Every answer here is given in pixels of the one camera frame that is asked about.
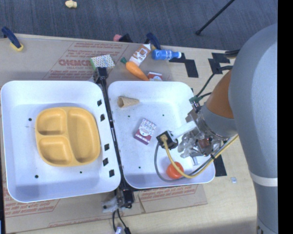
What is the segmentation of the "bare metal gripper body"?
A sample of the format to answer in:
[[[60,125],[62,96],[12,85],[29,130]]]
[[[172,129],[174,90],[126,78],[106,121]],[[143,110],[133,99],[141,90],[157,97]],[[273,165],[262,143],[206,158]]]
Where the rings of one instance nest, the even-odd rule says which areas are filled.
[[[197,112],[192,109],[188,113],[186,121],[187,123],[195,123],[195,127],[185,134],[185,136],[193,138],[194,154],[191,156],[208,156],[221,147],[221,137],[207,126],[201,111]]]

